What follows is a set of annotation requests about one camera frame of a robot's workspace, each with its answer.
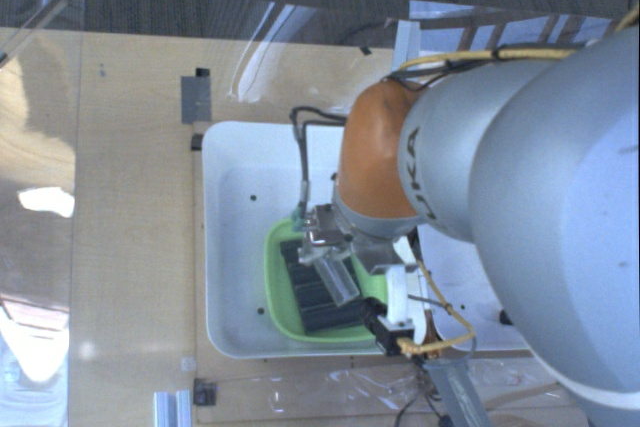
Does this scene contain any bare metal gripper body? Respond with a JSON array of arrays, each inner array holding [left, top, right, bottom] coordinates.
[[297, 202, 407, 274]]

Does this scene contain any black ribbed rectangular block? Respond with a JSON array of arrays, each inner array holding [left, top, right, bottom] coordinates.
[[278, 238, 372, 336]]

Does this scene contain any green divided plate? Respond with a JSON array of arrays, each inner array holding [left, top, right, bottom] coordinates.
[[262, 216, 390, 344]]

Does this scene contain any white plastic tray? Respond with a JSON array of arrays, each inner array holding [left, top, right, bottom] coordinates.
[[416, 223, 532, 353], [201, 120, 432, 361]]

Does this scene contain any black cylinder on white bracket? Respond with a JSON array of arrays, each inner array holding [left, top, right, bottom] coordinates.
[[360, 234, 419, 358]]

